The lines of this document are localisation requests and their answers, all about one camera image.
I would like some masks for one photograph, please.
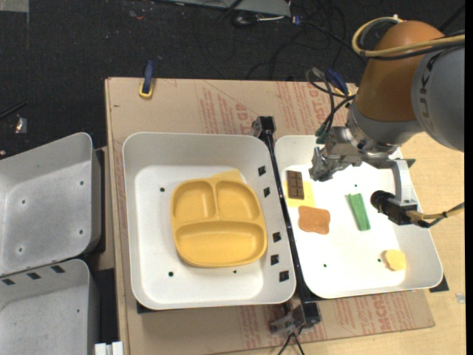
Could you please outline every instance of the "cardboard sheet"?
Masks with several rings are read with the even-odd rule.
[[[126,353],[200,355],[280,346],[285,338],[269,331],[269,323],[284,315],[280,305],[138,313],[129,276],[122,146],[134,132],[248,134],[259,115],[274,117],[277,137],[313,134],[330,111],[328,97],[308,83],[157,79],[152,98],[144,100],[139,84],[139,78],[106,80],[118,314]],[[345,120],[340,109],[334,125]],[[435,324],[424,291],[322,300],[319,308],[322,322],[304,330],[301,342]]]

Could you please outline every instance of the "yellow plate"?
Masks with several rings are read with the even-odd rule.
[[[234,177],[181,183],[172,194],[171,221],[177,253],[196,267],[252,263],[268,245],[258,197]]]

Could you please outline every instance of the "table surface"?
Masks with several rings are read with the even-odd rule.
[[[130,83],[130,80],[123,79],[123,83]],[[237,88],[255,87],[258,82],[240,82]],[[229,85],[227,81],[213,81],[213,84],[219,85],[222,89]],[[117,101],[110,100],[110,86],[106,85],[106,113],[108,123],[109,142],[108,147],[113,147],[114,125],[113,109],[118,108]],[[127,104],[133,104],[134,98],[120,100],[120,107]],[[192,122],[192,117],[183,119]],[[124,125],[133,127],[133,124],[127,122]],[[159,124],[154,125],[153,120],[150,123],[135,123],[136,132],[140,131],[162,131]],[[411,138],[403,147],[402,153],[405,158],[415,158],[415,165],[410,169],[411,178],[418,199],[421,202],[422,209],[427,213],[437,213],[450,209],[458,203],[464,201],[464,154],[447,149],[444,146],[434,142],[427,134],[421,133]],[[117,186],[114,186],[115,170],[114,162],[116,156],[109,151],[112,196],[114,190],[116,194]],[[117,207],[113,207],[114,222],[118,222],[120,215]],[[458,214],[448,219],[442,220],[439,224],[431,228],[431,233],[438,250],[440,260],[443,264],[444,274],[449,285],[448,291],[430,293],[426,292],[426,298],[431,309],[435,326],[411,331],[399,331],[382,335],[371,335],[366,337],[353,337],[349,339],[334,339],[321,342],[304,343],[303,350],[306,354],[387,354],[394,351],[396,354],[465,354],[466,353],[466,304],[464,295],[466,292],[465,282],[465,231],[464,214]],[[120,245],[120,233],[114,227],[115,237],[115,269],[118,291],[118,318],[120,322],[120,340],[125,342],[127,354],[136,354],[129,351],[128,344],[128,322],[127,311],[130,309],[126,304],[125,290],[123,287],[123,278],[127,275],[123,273],[123,264],[121,262],[121,252],[123,248]],[[142,339],[146,338],[147,333],[141,333]],[[280,348],[260,348],[252,351],[239,351],[235,354],[247,355],[274,355]],[[285,354],[299,354],[295,345],[289,346]]]

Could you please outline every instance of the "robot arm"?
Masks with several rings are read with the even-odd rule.
[[[425,131],[444,146],[464,152],[464,35],[462,41],[419,21],[382,20],[387,19],[398,23],[374,51],[361,50],[355,34],[354,49],[371,59],[346,125],[332,127],[324,148],[315,148],[309,172],[312,179],[326,181],[363,162],[391,168],[395,195],[375,192],[372,204],[403,225],[411,223],[407,212],[417,210],[408,170],[414,160],[393,159],[397,148]],[[363,35],[374,23],[358,31]]]

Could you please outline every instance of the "cardboard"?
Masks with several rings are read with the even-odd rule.
[[[277,138],[283,135],[313,134],[330,111],[328,97],[309,83],[156,79],[153,96],[145,100],[138,95],[140,82],[139,78],[106,80],[118,320],[120,340],[124,342],[125,352],[128,355],[200,355],[258,348],[258,351],[251,353],[274,354],[278,350],[272,351],[270,348],[280,346],[285,341],[284,337],[273,335],[269,331],[269,322],[284,315],[279,305],[138,312],[129,276],[122,146],[134,132],[248,134],[252,122],[259,115],[274,117]],[[346,110],[340,109],[334,125],[343,125],[345,120]],[[410,151],[415,154],[413,157],[420,155],[420,160],[422,157],[426,160],[421,162],[424,167],[422,171],[412,174],[421,201],[423,197],[429,197],[432,188],[432,182],[423,179],[435,168],[432,167],[431,153],[441,151],[452,162],[456,162],[454,165],[449,164],[456,173],[450,177],[448,190],[443,190],[443,196],[439,200],[444,203],[443,207],[433,204],[432,208],[445,209],[460,202],[462,193],[455,188],[461,187],[463,183],[463,154],[446,151],[442,146],[432,143],[426,135],[416,136],[411,143]],[[409,146],[406,145],[406,150],[403,147],[403,153],[404,156],[409,156]],[[455,233],[454,238],[449,238],[450,247],[455,246],[459,251],[464,243],[464,236],[462,237],[461,217],[455,217],[450,219],[451,223],[443,224],[443,227],[452,226],[452,230],[455,227],[450,234],[452,236]],[[449,281],[452,280],[451,283],[457,290],[464,293],[464,258],[461,258],[461,251],[456,255],[460,256],[458,261],[450,260],[451,264],[447,266],[452,271]],[[462,354],[466,348],[466,341],[463,341],[464,304],[454,304],[452,296],[455,293],[440,292],[439,295],[442,293],[448,295],[430,297],[428,291],[409,291],[323,300],[319,302],[321,324],[304,330],[299,340],[310,343],[304,347],[307,354],[312,353],[307,351],[308,348],[318,353],[316,348],[332,347],[339,354],[347,351],[351,354],[380,354],[387,351],[399,354],[400,348],[406,349],[404,354],[413,354],[414,351],[420,351],[420,354],[422,351],[430,354]],[[429,329],[428,334],[425,331],[416,334],[416,331],[411,330],[435,326],[429,301],[440,308],[440,316],[435,319],[440,321],[440,327],[438,330]],[[457,314],[454,319],[450,317],[452,313]],[[407,335],[405,331],[412,332],[413,334],[409,334],[412,344],[409,345],[406,337],[388,334],[396,331],[403,331],[403,335]],[[353,342],[355,337],[371,334],[383,335],[373,337],[376,339],[368,342]],[[327,341],[346,338],[352,339],[346,342]]]

